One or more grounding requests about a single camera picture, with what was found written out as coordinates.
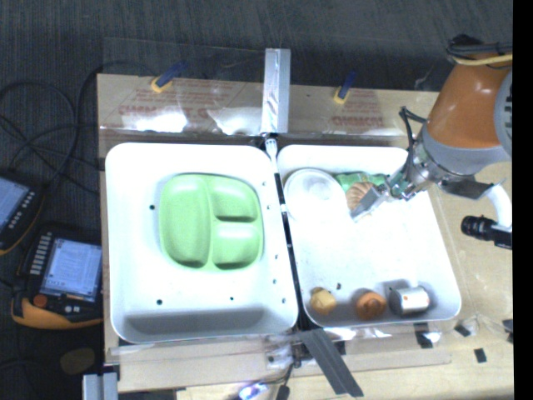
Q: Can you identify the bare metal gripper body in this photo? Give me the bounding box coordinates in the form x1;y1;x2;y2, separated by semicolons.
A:
383;154;451;203

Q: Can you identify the brown toy bread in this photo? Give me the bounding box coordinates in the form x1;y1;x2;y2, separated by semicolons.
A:
345;181;376;213

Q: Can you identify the green packet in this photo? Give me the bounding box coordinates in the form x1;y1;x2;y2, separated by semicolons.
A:
334;172;391;192

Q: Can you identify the white plastic tray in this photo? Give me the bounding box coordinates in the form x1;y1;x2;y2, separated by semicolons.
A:
275;143;462;329
103;141;300;344

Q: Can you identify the white bowl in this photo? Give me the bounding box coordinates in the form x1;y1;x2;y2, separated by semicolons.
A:
283;167;347;221

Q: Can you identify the thin black and white rod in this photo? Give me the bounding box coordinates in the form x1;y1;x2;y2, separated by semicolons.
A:
264;137;310;333

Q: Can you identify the orange toy doughnut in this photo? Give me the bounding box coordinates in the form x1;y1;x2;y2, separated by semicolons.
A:
355;290;388;322

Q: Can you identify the small silver can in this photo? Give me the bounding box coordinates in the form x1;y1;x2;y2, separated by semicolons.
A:
387;285;431;318

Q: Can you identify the pale yellow toy biscuit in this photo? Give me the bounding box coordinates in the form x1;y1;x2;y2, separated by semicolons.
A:
309;287;338;317

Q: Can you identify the brown cardboard board red print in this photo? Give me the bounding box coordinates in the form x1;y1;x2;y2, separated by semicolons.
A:
96;72;474;393

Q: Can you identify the green divided plate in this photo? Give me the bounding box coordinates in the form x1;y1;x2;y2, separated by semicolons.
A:
157;172;266;272

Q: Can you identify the black cylinder on white bracket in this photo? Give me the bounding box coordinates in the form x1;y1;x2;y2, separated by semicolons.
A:
440;177;513;249

